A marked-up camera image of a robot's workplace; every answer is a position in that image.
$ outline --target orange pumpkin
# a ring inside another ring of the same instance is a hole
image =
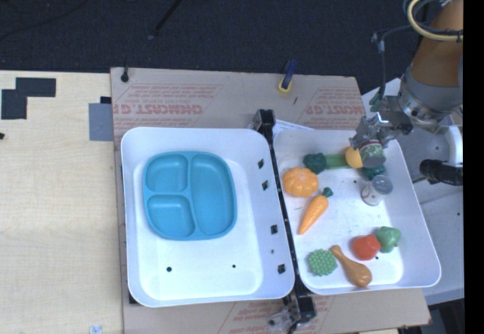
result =
[[[296,197],[309,197],[318,189],[318,176],[308,168],[294,167],[282,176],[284,190]]]

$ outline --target can lid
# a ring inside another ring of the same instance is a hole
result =
[[[373,188],[380,194],[390,194],[393,190],[391,180],[385,175],[375,175],[371,180]]]

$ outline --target toy tomato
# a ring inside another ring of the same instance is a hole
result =
[[[371,260],[381,248],[380,241],[373,234],[356,237],[352,244],[355,256],[360,260]]]

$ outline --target cardboard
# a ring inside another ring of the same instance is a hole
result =
[[[282,94],[279,74],[130,68],[124,82],[123,72],[113,68],[110,74],[125,333],[278,332],[268,317],[284,308],[281,300],[167,308],[130,303],[120,141],[126,131],[139,126],[247,128],[259,109],[274,110],[276,119],[310,128],[353,130],[365,114],[356,80],[294,75],[291,90]],[[313,301],[317,317],[297,332],[360,332],[430,322],[421,289],[314,295]]]

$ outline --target toy carrot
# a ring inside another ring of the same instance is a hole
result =
[[[324,211],[326,211],[329,201],[328,197],[333,195],[333,191],[329,187],[323,189],[323,193],[314,197],[309,203],[304,216],[302,217],[301,225],[298,234],[305,233],[318,220]]]

